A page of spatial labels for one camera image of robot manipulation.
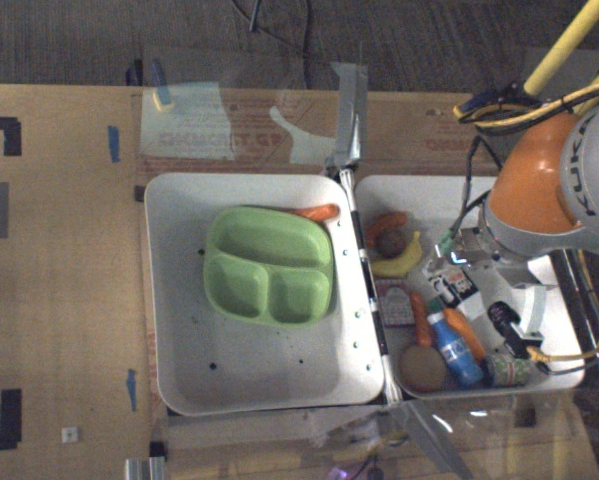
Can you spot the green patterned can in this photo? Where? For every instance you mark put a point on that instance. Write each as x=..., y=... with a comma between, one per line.
x=510, y=370

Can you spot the green divided plate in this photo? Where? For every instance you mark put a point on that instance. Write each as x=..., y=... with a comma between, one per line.
x=266, y=268

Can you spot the brown round biscuit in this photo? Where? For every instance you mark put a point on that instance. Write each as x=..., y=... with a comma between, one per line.
x=421, y=369

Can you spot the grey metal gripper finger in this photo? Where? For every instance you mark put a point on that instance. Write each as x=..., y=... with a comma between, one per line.
x=435, y=267

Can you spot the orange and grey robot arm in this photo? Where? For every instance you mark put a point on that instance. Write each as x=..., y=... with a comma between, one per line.
x=534, y=183

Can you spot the black cylinder on white bracket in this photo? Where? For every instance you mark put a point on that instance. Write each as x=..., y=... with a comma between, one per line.
x=511, y=325

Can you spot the red-orange sausage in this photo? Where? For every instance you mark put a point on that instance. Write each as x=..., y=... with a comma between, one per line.
x=386, y=219

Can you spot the white plastic tray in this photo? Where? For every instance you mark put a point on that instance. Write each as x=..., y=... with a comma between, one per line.
x=554, y=368
x=239, y=363

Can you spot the orange carrot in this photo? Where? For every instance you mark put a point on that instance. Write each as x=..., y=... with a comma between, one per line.
x=465, y=333

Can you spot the white carton black print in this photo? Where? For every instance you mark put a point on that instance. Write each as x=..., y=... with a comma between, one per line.
x=461, y=288

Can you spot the orange-brown bread stick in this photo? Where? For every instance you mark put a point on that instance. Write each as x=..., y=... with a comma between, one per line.
x=420, y=320

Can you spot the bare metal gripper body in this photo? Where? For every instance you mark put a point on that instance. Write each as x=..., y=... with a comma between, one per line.
x=479, y=250

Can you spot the brown round ball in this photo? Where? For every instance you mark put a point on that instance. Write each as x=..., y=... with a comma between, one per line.
x=391, y=243

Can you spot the orange sausage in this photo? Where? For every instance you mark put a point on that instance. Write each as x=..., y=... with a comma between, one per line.
x=319, y=212

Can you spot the blue bottle white cap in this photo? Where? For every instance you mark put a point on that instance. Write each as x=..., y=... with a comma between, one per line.
x=456, y=353

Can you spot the pink and purple packet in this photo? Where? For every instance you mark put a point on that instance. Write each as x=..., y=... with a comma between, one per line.
x=395, y=304

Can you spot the yellow banana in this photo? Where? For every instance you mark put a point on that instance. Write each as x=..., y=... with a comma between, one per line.
x=404, y=264

